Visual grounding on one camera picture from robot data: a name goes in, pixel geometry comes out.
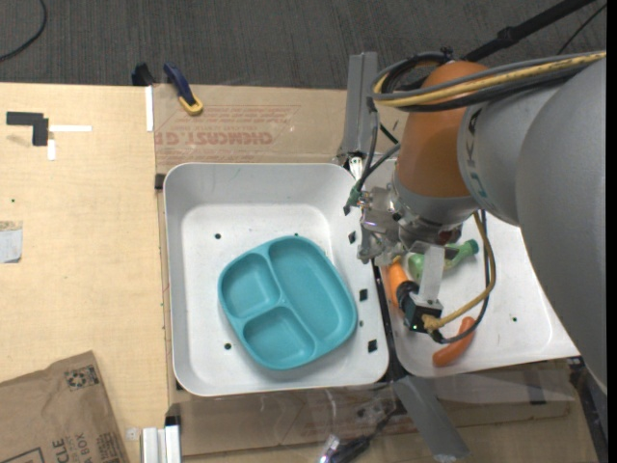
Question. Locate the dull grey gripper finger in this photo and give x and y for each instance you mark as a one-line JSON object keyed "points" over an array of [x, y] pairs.
{"points": [[368, 251], [389, 256]]}

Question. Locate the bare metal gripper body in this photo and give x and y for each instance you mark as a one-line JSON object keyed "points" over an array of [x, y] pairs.
{"points": [[385, 220]]}

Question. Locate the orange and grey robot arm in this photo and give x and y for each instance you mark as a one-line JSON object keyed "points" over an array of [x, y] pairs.
{"points": [[530, 162]]}

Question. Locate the orange carrot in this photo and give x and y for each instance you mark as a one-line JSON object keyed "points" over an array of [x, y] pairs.
{"points": [[396, 278]]}

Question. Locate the green toy vegetable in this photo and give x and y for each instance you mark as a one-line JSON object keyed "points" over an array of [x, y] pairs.
{"points": [[464, 251]]}

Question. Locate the blue divided plate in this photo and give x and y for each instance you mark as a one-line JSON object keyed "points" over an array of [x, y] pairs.
{"points": [[289, 302]]}

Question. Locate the white plastic tray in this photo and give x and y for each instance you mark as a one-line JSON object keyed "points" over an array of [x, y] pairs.
{"points": [[520, 307], [202, 307]]}

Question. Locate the brown cardboard board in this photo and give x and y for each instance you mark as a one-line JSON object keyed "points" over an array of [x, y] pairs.
{"points": [[250, 128]]}

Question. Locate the brown paper bag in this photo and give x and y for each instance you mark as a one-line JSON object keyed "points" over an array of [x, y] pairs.
{"points": [[53, 413]]}

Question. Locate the black cylinder on white bracket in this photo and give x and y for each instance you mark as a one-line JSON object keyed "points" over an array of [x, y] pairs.
{"points": [[429, 278]]}

